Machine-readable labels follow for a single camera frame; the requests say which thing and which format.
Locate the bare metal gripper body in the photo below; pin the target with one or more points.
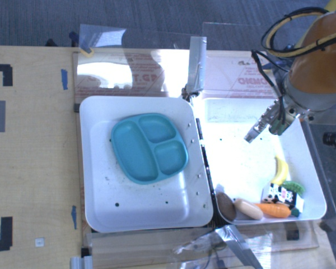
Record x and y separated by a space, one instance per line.
289 113

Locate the cow print carton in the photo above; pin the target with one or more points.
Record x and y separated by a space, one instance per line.
280 195

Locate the white plastic tray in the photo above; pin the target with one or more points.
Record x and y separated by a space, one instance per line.
145 206
240 164

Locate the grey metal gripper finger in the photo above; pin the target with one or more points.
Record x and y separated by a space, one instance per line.
261 129
251 134

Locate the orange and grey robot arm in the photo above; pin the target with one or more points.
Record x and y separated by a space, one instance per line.
316 74

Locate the brown cardboard board red print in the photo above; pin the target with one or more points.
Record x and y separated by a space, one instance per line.
145 66

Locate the yellow banana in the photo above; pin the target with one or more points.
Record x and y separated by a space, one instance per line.
281 168

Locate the orange carrot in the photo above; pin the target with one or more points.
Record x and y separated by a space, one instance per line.
274 209

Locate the black cylinder on white bracket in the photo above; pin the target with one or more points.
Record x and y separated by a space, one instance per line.
332 139

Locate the beige sausage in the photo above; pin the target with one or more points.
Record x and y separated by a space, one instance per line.
249 209

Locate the blue divided plate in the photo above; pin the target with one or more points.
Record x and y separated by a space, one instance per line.
145 150

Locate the green broccoli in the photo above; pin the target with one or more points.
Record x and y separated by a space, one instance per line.
295 186

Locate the brown potato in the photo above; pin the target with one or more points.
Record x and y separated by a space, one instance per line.
226 206

